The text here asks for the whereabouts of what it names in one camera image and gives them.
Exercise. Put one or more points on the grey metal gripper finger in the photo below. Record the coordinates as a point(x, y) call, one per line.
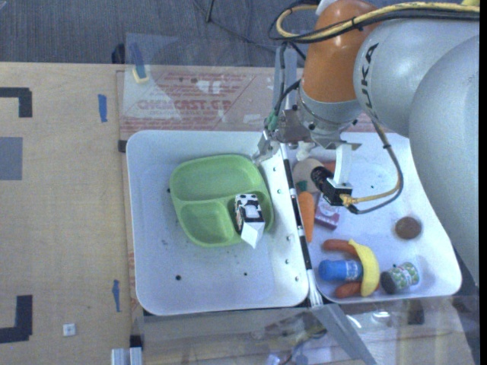
point(267, 148)

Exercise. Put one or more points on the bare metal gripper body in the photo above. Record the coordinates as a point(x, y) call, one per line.
point(293, 126)

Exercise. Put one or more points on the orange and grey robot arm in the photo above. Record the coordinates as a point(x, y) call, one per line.
point(418, 89)

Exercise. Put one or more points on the black and white carton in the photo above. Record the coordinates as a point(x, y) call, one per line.
point(249, 213)

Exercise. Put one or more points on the green divided plate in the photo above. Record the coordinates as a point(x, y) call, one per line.
point(205, 188)

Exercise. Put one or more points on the orange carrot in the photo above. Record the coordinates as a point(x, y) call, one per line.
point(306, 211)

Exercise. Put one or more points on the purple and pink packet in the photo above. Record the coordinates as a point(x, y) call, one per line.
point(327, 217)

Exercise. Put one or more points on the brown cardboard board, red print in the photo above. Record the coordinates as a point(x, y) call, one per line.
point(182, 101)

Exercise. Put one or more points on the white plastic tray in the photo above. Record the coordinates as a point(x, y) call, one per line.
point(384, 188)
point(213, 276)

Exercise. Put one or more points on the orange sausage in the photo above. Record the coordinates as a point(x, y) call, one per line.
point(336, 245)
point(348, 290)

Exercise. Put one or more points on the blue bottle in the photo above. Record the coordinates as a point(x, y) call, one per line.
point(338, 270)

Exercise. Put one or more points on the brown round biscuit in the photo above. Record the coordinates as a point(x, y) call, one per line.
point(408, 227)

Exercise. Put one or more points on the yellow banana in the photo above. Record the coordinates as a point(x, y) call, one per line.
point(370, 268)

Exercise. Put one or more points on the green and white can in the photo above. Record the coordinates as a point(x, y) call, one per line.
point(401, 278)

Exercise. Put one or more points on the small white square block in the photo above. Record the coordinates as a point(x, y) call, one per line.
point(69, 329)

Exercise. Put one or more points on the black cylinder on white bracket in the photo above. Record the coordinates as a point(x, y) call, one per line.
point(333, 192)

